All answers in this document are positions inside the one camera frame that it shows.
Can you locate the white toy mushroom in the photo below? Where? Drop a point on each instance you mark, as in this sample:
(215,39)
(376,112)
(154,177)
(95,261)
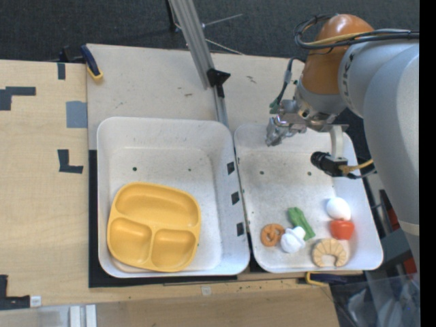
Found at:
(291,242)

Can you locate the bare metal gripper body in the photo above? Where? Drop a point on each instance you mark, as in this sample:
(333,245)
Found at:
(311,118)

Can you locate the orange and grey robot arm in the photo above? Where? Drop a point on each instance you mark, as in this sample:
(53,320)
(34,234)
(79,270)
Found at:
(385,87)

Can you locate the yellow divided plate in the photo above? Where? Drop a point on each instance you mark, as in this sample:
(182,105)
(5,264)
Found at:
(153,227)

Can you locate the white toy egg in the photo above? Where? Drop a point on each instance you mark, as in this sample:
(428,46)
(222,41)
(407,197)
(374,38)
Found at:
(339,208)

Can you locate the tan toy croissant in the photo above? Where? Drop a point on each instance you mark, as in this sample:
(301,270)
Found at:
(332,249)

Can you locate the brown toy pretzel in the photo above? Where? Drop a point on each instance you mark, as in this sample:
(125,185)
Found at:
(267,238)

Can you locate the red toy tomato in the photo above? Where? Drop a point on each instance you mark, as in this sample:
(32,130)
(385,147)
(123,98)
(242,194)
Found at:
(342,229)

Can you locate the white plastic tray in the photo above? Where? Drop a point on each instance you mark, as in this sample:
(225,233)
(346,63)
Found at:
(163,138)
(286,186)

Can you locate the black cylinder on white bracket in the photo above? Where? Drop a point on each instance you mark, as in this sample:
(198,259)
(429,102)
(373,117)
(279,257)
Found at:
(328,163)

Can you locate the green toy asparagus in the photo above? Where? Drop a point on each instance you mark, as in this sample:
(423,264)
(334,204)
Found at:
(303,221)

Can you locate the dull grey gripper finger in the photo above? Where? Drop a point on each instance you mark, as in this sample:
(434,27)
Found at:
(274,132)
(293,130)

